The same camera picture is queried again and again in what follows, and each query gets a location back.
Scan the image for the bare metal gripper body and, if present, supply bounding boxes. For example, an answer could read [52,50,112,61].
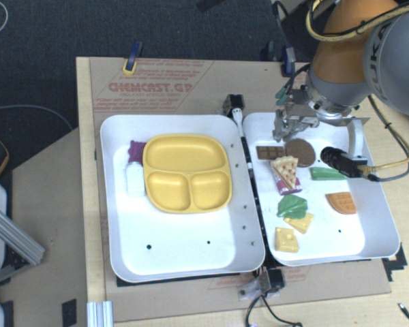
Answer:
[282,86,353,123]

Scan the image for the brown chocolate bar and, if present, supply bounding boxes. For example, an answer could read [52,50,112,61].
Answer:
[256,145,286,161]

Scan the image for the brown round biscuit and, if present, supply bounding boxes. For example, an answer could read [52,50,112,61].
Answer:
[285,138,316,168]

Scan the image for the thin black and white rod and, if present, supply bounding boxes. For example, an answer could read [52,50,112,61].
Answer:
[231,107,272,272]

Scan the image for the yellow pizza slice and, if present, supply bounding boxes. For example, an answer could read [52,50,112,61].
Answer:
[270,155,299,191]

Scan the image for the green wedge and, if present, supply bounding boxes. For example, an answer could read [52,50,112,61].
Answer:
[309,166,348,182]

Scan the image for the purple packet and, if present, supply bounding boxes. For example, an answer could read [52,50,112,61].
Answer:
[274,168,303,196]

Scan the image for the green lettuce leaf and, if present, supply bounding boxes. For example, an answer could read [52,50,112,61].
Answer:
[276,194,309,219]

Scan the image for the orange waffle piece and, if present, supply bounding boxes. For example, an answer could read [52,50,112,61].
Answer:
[324,191,357,216]

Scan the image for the yellow cheese wedge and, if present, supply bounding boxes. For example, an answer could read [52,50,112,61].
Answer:
[283,212,315,235]

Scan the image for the yellow divided plate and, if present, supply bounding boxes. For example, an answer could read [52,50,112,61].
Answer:
[142,134,233,214]

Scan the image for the brown cardboard board red print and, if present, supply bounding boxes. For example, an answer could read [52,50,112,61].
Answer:
[88,57,393,323]

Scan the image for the yellow cheese block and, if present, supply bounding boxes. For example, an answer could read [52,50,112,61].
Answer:
[274,226,300,253]

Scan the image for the white plastic tray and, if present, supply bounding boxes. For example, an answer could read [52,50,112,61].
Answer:
[100,114,267,283]
[241,111,402,267]

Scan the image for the purple grapes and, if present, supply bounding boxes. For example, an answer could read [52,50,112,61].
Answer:
[127,140,148,165]

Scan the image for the white bottle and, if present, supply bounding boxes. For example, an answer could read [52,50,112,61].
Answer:
[125,161,147,198]

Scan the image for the black cylinder on white bracket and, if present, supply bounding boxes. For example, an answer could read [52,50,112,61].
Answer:
[319,116,372,178]

